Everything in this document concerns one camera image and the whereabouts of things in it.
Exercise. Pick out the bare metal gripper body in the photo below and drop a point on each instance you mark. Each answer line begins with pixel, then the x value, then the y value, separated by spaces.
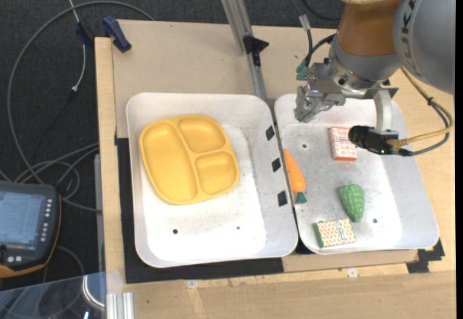
pixel 327 84

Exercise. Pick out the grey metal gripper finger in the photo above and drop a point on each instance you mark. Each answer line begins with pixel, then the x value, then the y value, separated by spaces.
pixel 302 109
pixel 317 107

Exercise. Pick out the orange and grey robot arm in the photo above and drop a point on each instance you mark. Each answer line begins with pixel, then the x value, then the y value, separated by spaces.
pixel 372 21

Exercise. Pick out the pink and white carton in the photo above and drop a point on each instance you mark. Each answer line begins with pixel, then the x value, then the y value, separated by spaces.
pixel 341 145

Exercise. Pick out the orange carrot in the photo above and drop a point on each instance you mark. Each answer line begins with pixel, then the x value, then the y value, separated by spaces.
pixel 294 174

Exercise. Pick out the green grapes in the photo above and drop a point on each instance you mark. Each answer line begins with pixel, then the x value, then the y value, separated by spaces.
pixel 352 200

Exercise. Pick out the white plastic tray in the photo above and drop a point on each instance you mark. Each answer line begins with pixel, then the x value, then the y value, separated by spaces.
pixel 217 223
pixel 390 202

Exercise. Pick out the brown cardboard board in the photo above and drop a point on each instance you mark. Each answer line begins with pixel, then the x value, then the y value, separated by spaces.
pixel 188 64

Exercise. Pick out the green and patterned packet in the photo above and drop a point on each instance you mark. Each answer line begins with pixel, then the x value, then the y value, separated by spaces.
pixel 336 232

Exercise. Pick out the yellow divided plate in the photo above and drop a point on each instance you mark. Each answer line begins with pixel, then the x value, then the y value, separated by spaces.
pixel 170 162

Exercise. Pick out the black cylinder on white bracket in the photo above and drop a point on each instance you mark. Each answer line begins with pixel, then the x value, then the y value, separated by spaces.
pixel 372 139

